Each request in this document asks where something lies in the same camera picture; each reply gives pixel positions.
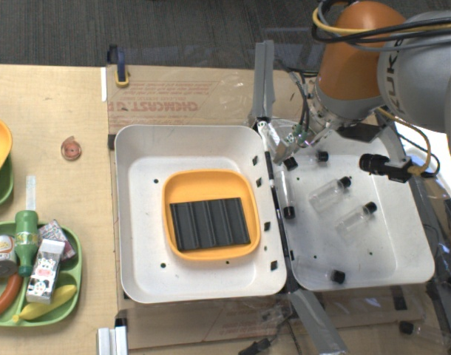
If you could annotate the green bottle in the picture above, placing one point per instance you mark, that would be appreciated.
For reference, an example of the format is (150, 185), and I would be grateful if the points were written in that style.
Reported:
(26, 235)

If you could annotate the white plastic tray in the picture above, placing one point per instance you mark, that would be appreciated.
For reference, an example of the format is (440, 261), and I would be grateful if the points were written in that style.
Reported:
(144, 235)
(395, 253)

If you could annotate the black ribbed rectangular insert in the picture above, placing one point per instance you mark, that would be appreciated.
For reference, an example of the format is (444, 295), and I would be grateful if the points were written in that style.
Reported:
(210, 224)

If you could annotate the pink carton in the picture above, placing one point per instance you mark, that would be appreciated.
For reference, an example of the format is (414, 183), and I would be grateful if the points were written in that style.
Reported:
(57, 231)

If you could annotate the green divided plate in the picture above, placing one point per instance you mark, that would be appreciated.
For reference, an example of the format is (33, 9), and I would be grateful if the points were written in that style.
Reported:
(3, 191)
(68, 268)

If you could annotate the black cylinder on white bracket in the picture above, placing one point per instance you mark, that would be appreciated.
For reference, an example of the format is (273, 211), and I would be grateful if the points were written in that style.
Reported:
(395, 168)

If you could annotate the yellow banana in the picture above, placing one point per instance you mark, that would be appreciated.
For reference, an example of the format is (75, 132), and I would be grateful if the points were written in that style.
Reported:
(51, 301)

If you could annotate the thin black and white rod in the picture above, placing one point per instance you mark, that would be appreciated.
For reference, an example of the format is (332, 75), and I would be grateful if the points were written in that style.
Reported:
(276, 198)

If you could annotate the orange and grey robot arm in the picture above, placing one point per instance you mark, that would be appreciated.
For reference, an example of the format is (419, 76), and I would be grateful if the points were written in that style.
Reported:
(358, 61)

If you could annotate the pink round doughnut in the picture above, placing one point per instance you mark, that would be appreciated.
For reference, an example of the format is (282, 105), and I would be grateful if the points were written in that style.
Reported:
(71, 148)

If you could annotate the white cow print carton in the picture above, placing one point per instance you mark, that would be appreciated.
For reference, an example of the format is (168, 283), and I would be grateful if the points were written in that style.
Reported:
(44, 272)

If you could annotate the red sausage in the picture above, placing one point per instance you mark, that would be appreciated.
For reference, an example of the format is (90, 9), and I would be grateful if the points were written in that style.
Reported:
(7, 296)

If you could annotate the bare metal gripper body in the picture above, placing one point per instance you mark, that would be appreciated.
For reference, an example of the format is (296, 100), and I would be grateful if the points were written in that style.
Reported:
(316, 118)

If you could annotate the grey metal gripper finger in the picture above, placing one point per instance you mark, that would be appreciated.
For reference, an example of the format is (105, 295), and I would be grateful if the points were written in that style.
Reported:
(321, 136)
(281, 150)

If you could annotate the small grey can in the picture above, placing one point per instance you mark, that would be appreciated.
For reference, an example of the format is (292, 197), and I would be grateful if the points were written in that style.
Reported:
(1, 255)

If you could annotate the brown cardboard board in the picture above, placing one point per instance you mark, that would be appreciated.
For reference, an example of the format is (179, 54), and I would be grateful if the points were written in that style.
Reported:
(166, 102)

